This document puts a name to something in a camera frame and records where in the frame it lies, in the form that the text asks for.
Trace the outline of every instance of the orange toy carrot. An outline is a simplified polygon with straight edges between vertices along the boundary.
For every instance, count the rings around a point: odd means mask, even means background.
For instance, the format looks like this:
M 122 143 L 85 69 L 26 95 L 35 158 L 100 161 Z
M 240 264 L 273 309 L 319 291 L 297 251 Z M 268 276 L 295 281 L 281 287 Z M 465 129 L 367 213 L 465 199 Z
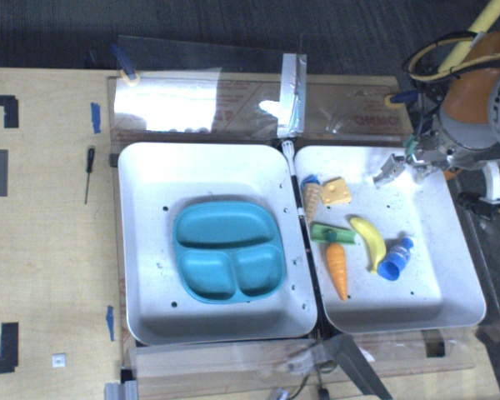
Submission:
M 332 276 L 333 284 L 339 297 L 346 301 L 348 298 L 347 258 L 344 247 L 339 243 L 331 243 L 326 250 L 327 267 Z

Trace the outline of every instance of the wooden tabletop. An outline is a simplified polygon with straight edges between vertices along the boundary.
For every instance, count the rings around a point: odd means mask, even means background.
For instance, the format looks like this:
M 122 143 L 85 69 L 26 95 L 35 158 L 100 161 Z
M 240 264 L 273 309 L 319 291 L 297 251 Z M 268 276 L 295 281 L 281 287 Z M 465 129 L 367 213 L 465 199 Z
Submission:
M 120 379 L 118 247 L 108 164 L 108 78 L 115 74 L 0 68 L 0 95 L 19 102 L 18 128 L 4 128 L 0 107 L 0 150 L 8 151 L 7 196 L 0 197 L 0 330 L 2 323 L 19 327 L 18 366 L 0 374 L 1 399 L 100 400 L 104 385 Z M 101 108 L 100 133 L 93 131 L 91 103 Z M 86 205 L 89 146 L 96 157 Z M 395 398 L 499 399 L 485 347 L 470 337 L 469 351 L 473 366 L 466 369 L 382 381 Z M 55 354 L 66 355 L 66 366 L 53 367 Z M 359 395 L 351 382 L 328 388 L 333 398 Z M 315 387 L 299 398 L 317 398 Z

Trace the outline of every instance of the yellow toy banana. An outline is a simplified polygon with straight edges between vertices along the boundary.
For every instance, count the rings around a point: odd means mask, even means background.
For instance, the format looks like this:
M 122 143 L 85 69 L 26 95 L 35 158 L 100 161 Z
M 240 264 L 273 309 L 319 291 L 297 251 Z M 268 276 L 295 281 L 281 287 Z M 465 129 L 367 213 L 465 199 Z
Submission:
M 383 241 L 382 234 L 367 219 L 362 217 L 353 217 L 350 219 L 353 229 L 356 230 L 368 245 L 370 258 L 372 259 L 372 268 L 370 272 L 376 274 L 378 264 L 385 258 L 387 247 Z

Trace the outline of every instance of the blue plate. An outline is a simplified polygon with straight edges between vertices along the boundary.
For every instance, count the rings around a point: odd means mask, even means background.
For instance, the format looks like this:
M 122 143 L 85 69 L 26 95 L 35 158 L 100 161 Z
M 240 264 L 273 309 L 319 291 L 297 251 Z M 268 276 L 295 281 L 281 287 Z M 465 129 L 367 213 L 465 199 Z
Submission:
M 177 270 L 187 292 L 204 303 L 266 298 L 285 280 L 278 225 L 251 202 L 186 207 L 172 231 Z

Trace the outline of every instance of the blue bottle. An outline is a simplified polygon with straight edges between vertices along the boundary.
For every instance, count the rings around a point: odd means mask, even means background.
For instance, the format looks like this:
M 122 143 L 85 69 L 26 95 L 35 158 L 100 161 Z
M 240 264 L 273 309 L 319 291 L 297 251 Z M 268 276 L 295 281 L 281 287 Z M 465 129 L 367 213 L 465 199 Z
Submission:
M 413 240 L 404 237 L 399 244 L 391 247 L 385 258 L 377 266 L 377 273 L 392 282 L 398 280 L 400 273 L 411 258 L 410 250 L 412 247 Z

